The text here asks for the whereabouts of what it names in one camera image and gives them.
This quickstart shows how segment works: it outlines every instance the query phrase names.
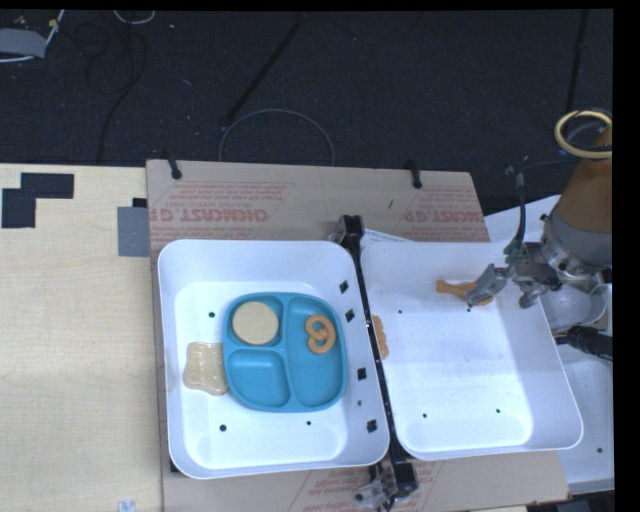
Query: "toy pretzel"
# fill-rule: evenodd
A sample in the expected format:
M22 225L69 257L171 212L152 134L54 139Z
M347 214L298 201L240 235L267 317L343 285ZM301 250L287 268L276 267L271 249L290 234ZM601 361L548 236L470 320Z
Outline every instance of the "toy pretzel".
M316 329L316 324L320 324L321 327ZM304 330L309 335L309 350L314 354L326 354L336 342L336 328L324 315L311 315L304 323Z

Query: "blue plate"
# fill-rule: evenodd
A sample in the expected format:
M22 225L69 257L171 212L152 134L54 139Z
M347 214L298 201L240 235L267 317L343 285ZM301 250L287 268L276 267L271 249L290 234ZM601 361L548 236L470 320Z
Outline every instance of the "blue plate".
M278 332L264 345L243 342L231 325L236 310L252 301L266 304L278 316ZM336 341L324 354L316 354L308 346L305 322L316 314L330 319L336 330ZM274 412L317 411L330 407L344 394L347 357L342 327L333 308L317 297L300 293L239 297L225 317L223 344L229 389L247 407Z

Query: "black fabric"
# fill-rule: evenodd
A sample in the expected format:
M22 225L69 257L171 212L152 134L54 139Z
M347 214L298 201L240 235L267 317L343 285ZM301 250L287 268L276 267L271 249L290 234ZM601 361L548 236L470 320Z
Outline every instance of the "black fabric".
M46 35L58 12L20 11L20 26ZM470 172L489 214L518 204L510 164L529 166L527 200L562 192L575 161L553 127L569 99L612 110L613 9L157 11L139 25L67 10L60 27L45 59L0 64L0 162L413 160Z

